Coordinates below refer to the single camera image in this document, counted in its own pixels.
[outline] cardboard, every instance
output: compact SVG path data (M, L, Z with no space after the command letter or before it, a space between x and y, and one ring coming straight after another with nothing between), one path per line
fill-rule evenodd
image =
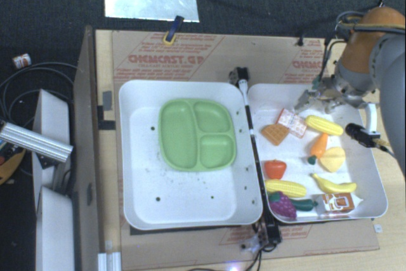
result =
M41 188L36 227L36 270L74 270L72 212L72 201L68 197Z
M102 235L98 213L98 128L93 30L86 27L74 83L75 270L97 270Z
M320 72L323 55L321 39L305 39L304 46L296 45L290 37L219 36L210 34L178 34L171 47L162 44L163 33L98 31L96 50L98 66L98 104L103 106L105 93L116 98L119 86L130 79L227 81L235 67L249 67L250 84L255 83L310 83ZM105 64L113 64L109 69ZM103 110L104 120L116 119L117 102ZM100 141L110 144L111 151L120 148L114 142L116 130L103 130ZM117 151L117 161L121 159ZM105 205L119 207L122 204L120 164L103 162L101 157L101 183ZM179 230L175 232L132 231L116 209L103 209L103 229L108 248L121 250L123 270L151 270L249 261L254 232L251 226ZM288 256L306 256L348 251L379 249L370 220L349 220L312 225L281 227L283 241L277 249L264 254L264 259Z

